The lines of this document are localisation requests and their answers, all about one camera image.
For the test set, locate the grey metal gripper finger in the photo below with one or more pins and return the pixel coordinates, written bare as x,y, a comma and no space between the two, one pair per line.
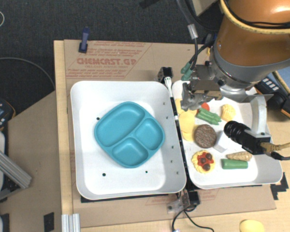
197,101
185,94

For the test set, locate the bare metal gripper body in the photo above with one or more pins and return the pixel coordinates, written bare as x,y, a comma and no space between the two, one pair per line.
204,78

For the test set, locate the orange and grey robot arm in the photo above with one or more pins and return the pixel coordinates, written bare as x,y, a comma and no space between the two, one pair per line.
253,33

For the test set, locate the orange carrot slice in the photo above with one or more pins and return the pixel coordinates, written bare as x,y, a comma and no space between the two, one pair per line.
206,106

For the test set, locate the yellow round slice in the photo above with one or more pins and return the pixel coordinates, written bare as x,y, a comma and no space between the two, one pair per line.
186,121
178,105
188,135

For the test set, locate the green beans bundle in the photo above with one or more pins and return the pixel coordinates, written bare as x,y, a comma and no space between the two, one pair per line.
207,116

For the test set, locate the thin black and white rod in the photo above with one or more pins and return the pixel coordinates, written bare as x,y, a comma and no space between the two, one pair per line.
176,117

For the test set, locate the yellow ridged toy pasta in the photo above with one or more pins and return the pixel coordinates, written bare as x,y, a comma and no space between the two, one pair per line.
228,112

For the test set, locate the brown burger patty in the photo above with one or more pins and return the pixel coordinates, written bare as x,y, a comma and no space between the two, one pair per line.
205,136

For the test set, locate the yellow spaghetti with meatballs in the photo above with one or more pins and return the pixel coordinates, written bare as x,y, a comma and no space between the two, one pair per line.
203,162

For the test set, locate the beige ridged cone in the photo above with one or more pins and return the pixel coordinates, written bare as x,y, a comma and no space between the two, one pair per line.
240,156

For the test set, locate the green cylinder toy vegetable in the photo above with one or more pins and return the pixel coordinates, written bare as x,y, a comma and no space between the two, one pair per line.
234,164

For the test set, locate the blue divided plate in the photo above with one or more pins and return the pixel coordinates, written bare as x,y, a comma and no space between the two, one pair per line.
118,124

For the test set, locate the brown cardboard board red print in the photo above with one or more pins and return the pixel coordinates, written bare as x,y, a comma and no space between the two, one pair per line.
111,62

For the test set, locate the white plastic tray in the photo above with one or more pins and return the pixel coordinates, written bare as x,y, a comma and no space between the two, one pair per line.
256,175
91,182

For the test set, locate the yellow oval toy food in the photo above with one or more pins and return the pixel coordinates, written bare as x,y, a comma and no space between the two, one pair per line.
251,226

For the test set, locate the black cylinder on white bracket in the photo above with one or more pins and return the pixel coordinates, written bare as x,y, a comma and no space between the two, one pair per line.
244,135

